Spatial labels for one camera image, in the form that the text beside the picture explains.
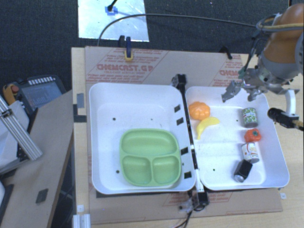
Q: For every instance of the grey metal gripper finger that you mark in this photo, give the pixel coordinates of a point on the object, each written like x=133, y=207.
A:
x=253, y=94
x=230, y=91

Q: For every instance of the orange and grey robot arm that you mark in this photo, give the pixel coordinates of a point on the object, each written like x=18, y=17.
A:
x=282, y=41

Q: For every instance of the orange toy pumpkin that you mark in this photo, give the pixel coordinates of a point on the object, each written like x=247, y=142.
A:
x=199, y=110

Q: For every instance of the black can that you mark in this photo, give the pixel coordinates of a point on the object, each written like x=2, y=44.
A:
x=242, y=171

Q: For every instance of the thin black and white rod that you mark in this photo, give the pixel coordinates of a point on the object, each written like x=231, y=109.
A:
x=190, y=132

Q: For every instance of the green divided plate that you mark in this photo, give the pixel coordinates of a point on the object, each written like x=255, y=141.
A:
x=149, y=158

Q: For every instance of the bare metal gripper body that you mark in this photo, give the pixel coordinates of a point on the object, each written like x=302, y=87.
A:
x=262, y=79

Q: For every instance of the black cylinder on white bracket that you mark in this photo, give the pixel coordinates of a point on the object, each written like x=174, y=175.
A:
x=285, y=113

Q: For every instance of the white plastic tray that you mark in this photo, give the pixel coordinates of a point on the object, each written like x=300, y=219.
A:
x=133, y=113
x=223, y=151

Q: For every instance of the yellow banana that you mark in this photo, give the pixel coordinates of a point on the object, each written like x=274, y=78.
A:
x=206, y=125

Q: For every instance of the brown cardboard board red print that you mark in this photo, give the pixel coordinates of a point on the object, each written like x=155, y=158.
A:
x=147, y=65

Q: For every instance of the white and orange can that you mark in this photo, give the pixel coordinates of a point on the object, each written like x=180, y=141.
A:
x=250, y=152

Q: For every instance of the green and white can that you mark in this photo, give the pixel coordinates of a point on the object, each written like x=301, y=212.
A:
x=249, y=117

